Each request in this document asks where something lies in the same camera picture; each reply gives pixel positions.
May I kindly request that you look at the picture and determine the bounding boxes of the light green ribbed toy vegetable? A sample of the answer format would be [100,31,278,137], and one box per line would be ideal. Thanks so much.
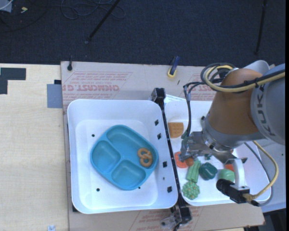
[185,159,201,183]

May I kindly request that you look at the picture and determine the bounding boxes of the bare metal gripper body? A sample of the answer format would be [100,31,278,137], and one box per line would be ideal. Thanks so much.
[185,130,235,160]

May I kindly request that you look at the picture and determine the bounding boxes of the blue divided plate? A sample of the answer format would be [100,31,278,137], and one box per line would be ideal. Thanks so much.
[89,124,159,192]

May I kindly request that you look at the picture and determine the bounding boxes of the white plastic tray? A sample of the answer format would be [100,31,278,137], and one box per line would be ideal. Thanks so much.
[163,99,272,207]
[66,99,179,215]

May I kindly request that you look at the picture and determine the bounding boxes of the green bumpy toy with dots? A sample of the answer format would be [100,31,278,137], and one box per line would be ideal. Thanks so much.
[181,180,200,200]

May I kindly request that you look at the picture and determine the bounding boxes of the orange pretzel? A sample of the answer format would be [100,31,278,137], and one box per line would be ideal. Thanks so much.
[137,147,153,168]

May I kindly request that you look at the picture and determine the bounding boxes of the dark green bell pepper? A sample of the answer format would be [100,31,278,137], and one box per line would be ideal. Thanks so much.
[198,162,218,181]

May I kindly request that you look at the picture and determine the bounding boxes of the orange waffle biscuit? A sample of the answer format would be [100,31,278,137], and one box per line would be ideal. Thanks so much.
[167,122,184,139]

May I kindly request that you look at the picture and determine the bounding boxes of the black cylinder on white bracket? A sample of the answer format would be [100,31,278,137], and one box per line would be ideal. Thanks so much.
[216,157,251,204]

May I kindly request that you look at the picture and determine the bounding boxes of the red round toy slice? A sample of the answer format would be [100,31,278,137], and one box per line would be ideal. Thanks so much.
[173,151,189,169]

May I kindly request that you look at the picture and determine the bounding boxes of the brown cardboard board red print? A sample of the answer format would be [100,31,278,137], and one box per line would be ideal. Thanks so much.
[60,61,266,231]

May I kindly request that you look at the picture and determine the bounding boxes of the green round toy fruit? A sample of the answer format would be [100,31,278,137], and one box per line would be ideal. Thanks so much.
[218,168,236,183]

